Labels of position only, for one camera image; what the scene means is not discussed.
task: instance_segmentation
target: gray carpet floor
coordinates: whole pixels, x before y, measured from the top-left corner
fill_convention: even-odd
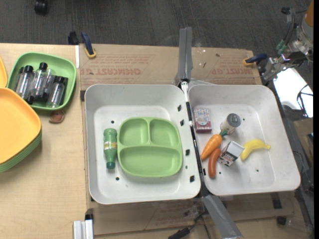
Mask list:
[[[179,29],[193,28],[193,46],[240,48],[277,55],[287,18],[282,7],[307,9],[311,0],[0,0],[0,42],[68,44],[74,30],[92,43],[178,46]],[[303,14],[297,14],[300,23]],[[299,73],[313,89],[313,65]]]

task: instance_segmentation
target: bottle label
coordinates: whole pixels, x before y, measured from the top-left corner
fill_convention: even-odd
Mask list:
[[[117,149],[118,143],[114,141],[105,141],[104,142],[104,150],[106,149]]]

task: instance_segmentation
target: tin can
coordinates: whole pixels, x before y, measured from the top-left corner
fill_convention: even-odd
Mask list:
[[[220,125],[220,129],[226,131],[227,134],[231,134],[240,126],[240,124],[241,119],[237,114],[229,114],[226,120]]]

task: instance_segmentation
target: brown round object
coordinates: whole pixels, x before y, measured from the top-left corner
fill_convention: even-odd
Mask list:
[[[49,121],[51,123],[61,123],[64,120],[64,111],[63,110],[57,110],[51,112]]]

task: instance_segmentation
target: green bottle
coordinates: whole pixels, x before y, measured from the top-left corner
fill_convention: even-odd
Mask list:
[[[114,128],[107,128],[104,130],[104,154],[107,160],[106,168],[114,169],[114,159],[117,155],[118,143],[117,132]]]

